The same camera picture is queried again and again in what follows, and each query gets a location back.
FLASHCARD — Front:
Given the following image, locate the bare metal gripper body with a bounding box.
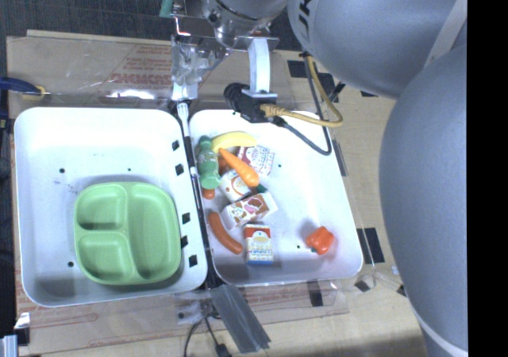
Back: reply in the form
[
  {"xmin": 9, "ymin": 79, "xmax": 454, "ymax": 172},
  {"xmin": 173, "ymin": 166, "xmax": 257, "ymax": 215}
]
[{"xmin": 171, "ymin": 0, "xmax": 279, "ymax": 56}]

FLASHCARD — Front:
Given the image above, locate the thin black and white rod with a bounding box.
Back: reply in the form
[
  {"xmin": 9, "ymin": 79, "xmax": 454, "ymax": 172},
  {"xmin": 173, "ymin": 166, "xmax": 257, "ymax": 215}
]
[{"xmin": 175, "ymin": 101, "xmax": 217, "ymax": 289}]

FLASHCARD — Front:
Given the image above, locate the yellow banana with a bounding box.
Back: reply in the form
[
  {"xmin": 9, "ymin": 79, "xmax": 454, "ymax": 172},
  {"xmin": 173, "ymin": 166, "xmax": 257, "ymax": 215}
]
[{"xmin": 210, "ymin": 131, "xmax": 259, "ymax": 154}]

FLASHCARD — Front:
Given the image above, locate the brown cardboard board red print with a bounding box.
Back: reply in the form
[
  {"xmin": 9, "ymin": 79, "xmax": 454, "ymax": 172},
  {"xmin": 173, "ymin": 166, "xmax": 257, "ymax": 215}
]
[{"xmin": 6, "ymin": 29, "xmax": 426, "ymax": 357}]

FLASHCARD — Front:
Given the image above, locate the green bottle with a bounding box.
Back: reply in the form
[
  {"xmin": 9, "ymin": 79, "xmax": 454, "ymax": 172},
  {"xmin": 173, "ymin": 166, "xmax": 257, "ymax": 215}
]
[{"xmin": 195, "ymin": 135, "xmax": 222, "ymax": 190}]

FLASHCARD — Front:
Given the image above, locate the orange carrot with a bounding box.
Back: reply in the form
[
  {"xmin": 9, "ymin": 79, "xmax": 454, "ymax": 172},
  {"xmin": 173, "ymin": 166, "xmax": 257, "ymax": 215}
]
[{"xmin": 218, "ymin": 148, "xmax": 268, "ymax": 194}]

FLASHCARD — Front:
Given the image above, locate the white packet with red print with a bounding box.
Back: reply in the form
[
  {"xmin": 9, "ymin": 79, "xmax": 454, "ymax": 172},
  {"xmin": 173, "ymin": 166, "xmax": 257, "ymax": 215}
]
[{"xmin": 237, "ymin": 144, "xmax": 276, "ymax": 178}]

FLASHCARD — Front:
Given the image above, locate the white carton with orange picture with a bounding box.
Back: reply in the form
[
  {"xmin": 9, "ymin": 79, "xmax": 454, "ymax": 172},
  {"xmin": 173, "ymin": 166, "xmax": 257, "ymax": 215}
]
[{"xmin": 218, "ymin": 169, "xmax": 256, "ymax": 203}]

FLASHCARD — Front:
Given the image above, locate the white plastic tray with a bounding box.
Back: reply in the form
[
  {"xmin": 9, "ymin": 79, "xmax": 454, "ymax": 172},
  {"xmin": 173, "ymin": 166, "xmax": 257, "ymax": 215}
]
[
  {"xmin": 188, "ymin": 108, "xmax": 364, "ymax": 289},
  {"xmin": 13, "ymin": 106, "xmax": 210, "ymax": 309}
]

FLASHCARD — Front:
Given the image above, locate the white and brown carton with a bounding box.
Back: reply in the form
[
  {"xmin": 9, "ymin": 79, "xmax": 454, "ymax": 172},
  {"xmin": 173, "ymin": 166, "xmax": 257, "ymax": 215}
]
[{"xmin": 220, "ymin": 192, "xmax": 279, "ymax": 230}]

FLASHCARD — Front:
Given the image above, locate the green divided plate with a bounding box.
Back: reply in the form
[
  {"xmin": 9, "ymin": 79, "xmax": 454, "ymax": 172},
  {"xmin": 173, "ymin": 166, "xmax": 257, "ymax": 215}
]
[{"xmin": 73, "ymin": 182, "xmax": 183, "ymax": 286}]

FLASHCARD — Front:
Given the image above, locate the orange and white carton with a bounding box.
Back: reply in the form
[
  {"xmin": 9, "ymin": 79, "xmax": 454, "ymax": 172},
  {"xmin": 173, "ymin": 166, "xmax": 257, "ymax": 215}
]
[{"xmin": 242, "ymin": 223, "xmax": 275, "ymax": 267}]

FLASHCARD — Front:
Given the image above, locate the orange bell pepper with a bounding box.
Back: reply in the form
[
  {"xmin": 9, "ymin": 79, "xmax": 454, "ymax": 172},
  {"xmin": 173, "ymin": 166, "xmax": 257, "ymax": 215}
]
[{"xmin": 305, "ymin": 225, "xmax": 336, "ymax": 256}]

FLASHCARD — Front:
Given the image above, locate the black cylinder on white bracket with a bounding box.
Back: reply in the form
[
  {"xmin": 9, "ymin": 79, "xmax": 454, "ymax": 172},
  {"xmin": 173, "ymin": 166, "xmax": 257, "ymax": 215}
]
[{"xmin": 223, "ymin": 36, "xmax": 279, "ymax": 125}]

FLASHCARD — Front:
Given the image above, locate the black block with thin wires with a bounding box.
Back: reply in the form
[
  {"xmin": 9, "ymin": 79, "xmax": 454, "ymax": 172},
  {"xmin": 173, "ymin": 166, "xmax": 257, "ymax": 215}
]
[{"xmin": 198, "ymin": 297, "xmax": 218, "ymax": 319}]

